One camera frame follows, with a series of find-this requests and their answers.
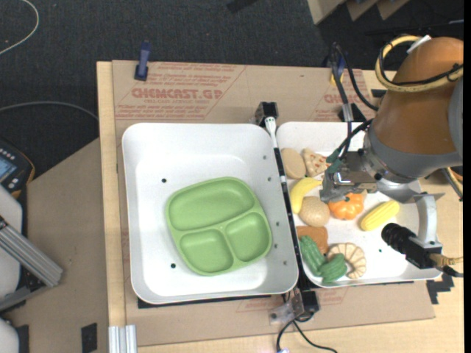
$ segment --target white tray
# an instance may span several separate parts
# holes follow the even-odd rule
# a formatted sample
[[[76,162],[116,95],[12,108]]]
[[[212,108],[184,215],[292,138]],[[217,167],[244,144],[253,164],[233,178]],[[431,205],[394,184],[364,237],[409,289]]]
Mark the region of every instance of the white tray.
[[[254,124],[139,123],[123,135],[131,280],[145,302],[285,293],[298,267],[272,141]],[[273,245],[256,263],[213,277],[191,271],[166,226],[173,192],[218,177],[245,181],[260,200]]]
[[[277,130],[277,141],[280,149],[293,148],[299,153],[304,148],[328,156],[340,145],[347,135],[346,123],[312,123],[289,122],[282,124]],[[364,133],[359,132],[350,144],[350,150],[355,151],[363,146]],[[291,189],[294,180],[288,180]],[[419,190],[419,183],[414,187]],[[319,188],[312,190],[307,196],[319,196]],[[310,281],[323,288],[337,288],[350,285],[367,285],[387,282],[405,282],[418,279],[433,279],[440,275],[434,268],[418,269],[410,264],[405,256],[388,246],[381,238],[381,229],[365,232],[359,227],[359,221],[373,207],[390,198],[383,193],[369,193],[364,201],[364,211],[354,220],[342,221],[331,217],[325,225],[328,231],[328,244],[351,242],[360,246],[366,256],[366,273],[360,279],[349,279],[343,276],[330,284],[322,282],[321,277],[315,277],[304,265],[304,272]],[[305,225],[296,214],[293,214],[297,226]],[[419,229],[419,213],[415,203],[401,204],[400,212],[389,222],[395,222],[416,233]]]

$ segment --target white wire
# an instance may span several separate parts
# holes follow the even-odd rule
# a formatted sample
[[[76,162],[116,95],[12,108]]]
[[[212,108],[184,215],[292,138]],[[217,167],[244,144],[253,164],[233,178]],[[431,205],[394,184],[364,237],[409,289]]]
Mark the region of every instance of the white wire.
[[[33,101],[33,102],[24,102],[24,103],[19,103],[19,104],[12,104],[10,106],[0,107],[0,113],[3,113],[4,111],[8,111],[8,110],[17,109],[17,108],[20,108],[20,107],[40,106],[40,105],[47,105],[47,104],[56,105],[56,106],[71,107],[71,108],[80,110],[83,113],[89,114],[89,116],[91,116],[92,118],[99,121],[98,116],[96,116],[92,112],[84,109],[83,107],[76,106],[75,104],[72,104],[72,103],[60,102],[60,101]]]
[[[19,46],[21,45],[23,42],[25,42],[26,40],[28,40],[35,32],[36,30],[38,29],[38,26],[39,26],[39,12],[38,12],[38,9],[35,7],[35,5],[28,1],[28,0],[18,0],[18,1],[22,1],[26,4],[28,4],[34,11],[35,11],[35,14],[36,14],[36,25],[35,27],[33,28],[33,30],[26,36],[24,37],[22,40],[18,41],[17,43],[11,45],[10,47],[7,47],[3,50],[0,51],[0,55],[3,55],[5,52],[11,50],[11,49],[14,49],[16,46]]]

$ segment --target plastic food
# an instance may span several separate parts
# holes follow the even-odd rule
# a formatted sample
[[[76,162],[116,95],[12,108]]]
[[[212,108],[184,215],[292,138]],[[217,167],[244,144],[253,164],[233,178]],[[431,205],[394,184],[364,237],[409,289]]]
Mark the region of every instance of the plastic food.
[[[302,206],[298,215],[305,224],[311,227],[323,227],[330,219],[330,211],[317,196],[306,196],[302,200]]]
[[[325,264],[325,256],[320,252],[316,242],[304,235],[300,238],[301,255],[314,276],[320,276],[320,267]]]
[[[383,226],[390,218],[399,213],[400,205],[395,200],[389,200],[369,212],[361,221],[360,228],[367,232]]]
[[[365,274],[366,258],[363,249],[354,243],[338,243],[330,248],[327,258],[337,254],[343,254],[345,261],[352,268],[347,274],[348,278],[357,279]]]
[[[304,196],[315,187],[322,184],[322,181],[314,178],[302,178],[291,189],[289,198],[291,201],[291,209],[293,213],[298,214],[301,211],[302,200]]]
[[[327,168],[327,158],[323,155],[314,153],[309,148],[302,150],[302,158],[304,159],[306,170],[310,177],[315,177],[325,171]]]
[[[307,235],[310,237],[314,242],[316,242],[317,248],[321,252],[321,254],[327,254],[329,251],[328,241],[328,233],[325,227],[307,227],[307,226],[299,226],[296,227],[297,236],[303,237]]]
[[[222,177],[183,188],[167,201],[166,219],[190,269],[213,276],[268,254],[272,231],[257,196],[240,179]]]
[[[306,175],[304,159],[292,148],[281,149],[281,159],[286,176],[291,179],[301,179]]]
[[[361,193],[348,193],[345,200],[327,203],[333,216],[340,220],[353,220],[363,212],[363,195]]]
[[[347,271],[348,267],[343,254],[333,255],[328,262],[322,264],[319,268],[323,282],[333,282],[344,276]]]

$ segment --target dark gray carpet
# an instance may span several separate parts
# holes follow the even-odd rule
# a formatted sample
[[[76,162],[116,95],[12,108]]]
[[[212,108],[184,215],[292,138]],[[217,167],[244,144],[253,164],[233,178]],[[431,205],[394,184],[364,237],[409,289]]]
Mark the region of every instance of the dark gray carpet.
[[[464,16],[464,0],[411,0],[385,21],[373,7],[352,22],[341,5],[317,26],[306,0],[259,0],[237,12],[228,8],[235,0],[30,1],[40,26],[0,55],[0,108],[62,101],[97,113],[96,61],[136,59],[143,39],[151,41],[150,60],[314,67],[322,66],[336,41],[352,66],[372,69],[395,28]],[[27,5],[0,0],[0,51],[34,22]],[[42,174],[98,137],[98,126],[73,109],[26,107],[0,113],[0,136],[28,154]]]

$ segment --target toy cookie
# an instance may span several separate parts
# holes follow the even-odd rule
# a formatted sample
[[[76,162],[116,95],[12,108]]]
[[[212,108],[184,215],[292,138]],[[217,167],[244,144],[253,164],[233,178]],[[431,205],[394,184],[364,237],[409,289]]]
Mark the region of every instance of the toy cookie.
[[[302,159],[301,154],[294,149],[281,149],[281,159],[288,178],[301,179],[306,175],[304,160]]]
[[[310,177],[315,177],[323,173],[327,168],[326,157],[314,153],[309,148],[302,150],[302,158],[304,159],[304,164]]]

